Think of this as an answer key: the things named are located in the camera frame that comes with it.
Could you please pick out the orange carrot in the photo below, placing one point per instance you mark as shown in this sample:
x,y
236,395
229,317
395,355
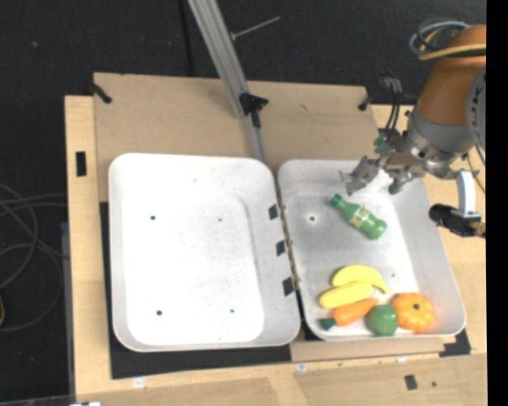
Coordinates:
x,y
353,312

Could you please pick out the brown cardboard board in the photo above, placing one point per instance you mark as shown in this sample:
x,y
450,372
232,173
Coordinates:
x,y
173,116

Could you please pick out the orange pumpkin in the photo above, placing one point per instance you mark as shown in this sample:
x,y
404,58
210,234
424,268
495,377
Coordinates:
x,y
414,313

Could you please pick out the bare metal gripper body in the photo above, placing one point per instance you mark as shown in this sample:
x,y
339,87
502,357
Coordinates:
x,y
423,155

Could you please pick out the green plastic bottle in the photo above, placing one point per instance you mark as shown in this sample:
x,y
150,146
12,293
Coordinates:
x,y
362,218

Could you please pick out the yellow banana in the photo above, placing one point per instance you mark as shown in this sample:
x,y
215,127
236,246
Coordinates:
x,y
355,272

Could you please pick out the yellow corn cob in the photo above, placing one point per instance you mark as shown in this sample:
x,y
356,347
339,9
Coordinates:
x,y
343,296

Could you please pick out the black cylinder on white bracket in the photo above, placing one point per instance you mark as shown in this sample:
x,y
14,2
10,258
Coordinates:
x,y
453,218

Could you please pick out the green apple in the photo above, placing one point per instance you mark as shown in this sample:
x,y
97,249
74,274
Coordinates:
x,y
382,320

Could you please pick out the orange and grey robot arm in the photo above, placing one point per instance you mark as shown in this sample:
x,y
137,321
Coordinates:
x,y
446,95

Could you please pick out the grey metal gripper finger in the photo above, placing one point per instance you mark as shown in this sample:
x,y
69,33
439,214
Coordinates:
x,y
361,175
400,183

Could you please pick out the white plastic tray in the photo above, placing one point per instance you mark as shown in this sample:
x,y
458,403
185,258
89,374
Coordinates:
x,y
334,252
186,260

